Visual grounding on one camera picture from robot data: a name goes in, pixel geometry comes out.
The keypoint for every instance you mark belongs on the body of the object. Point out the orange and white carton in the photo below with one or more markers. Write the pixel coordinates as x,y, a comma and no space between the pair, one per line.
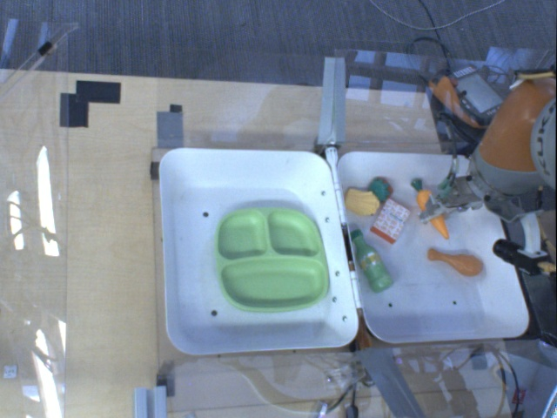
391,221

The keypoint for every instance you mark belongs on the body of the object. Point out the green divided plate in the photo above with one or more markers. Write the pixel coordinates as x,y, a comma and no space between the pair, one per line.
270,277

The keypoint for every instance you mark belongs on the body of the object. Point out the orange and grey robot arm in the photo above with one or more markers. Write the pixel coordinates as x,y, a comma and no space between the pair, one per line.
513,133

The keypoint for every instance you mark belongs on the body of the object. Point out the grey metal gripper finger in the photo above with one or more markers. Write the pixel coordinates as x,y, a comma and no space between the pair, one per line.
440,204
427,216

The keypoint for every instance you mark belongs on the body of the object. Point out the green broccoli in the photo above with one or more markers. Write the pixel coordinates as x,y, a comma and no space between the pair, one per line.
379,188

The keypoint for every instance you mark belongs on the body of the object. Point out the yellow banana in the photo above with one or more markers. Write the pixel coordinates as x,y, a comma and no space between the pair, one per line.
361,202

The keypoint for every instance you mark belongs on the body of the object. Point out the orange chicken drumstick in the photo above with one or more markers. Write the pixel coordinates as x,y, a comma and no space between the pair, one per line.
461,263

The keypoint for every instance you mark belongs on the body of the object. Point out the white plastic tray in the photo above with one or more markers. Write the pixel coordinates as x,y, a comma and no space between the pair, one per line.
431,307
191,242

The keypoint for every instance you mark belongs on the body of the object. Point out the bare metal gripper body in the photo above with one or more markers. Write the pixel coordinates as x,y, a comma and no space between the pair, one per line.
464,196

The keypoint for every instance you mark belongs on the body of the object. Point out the black cylinder on white bracket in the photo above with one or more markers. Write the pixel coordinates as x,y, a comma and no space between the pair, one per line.
522,255

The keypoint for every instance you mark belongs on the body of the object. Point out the orange carrot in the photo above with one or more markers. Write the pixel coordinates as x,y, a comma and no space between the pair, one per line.
441,228

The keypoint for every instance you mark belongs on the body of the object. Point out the green bottle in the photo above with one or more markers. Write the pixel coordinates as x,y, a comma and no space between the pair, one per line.
373,266

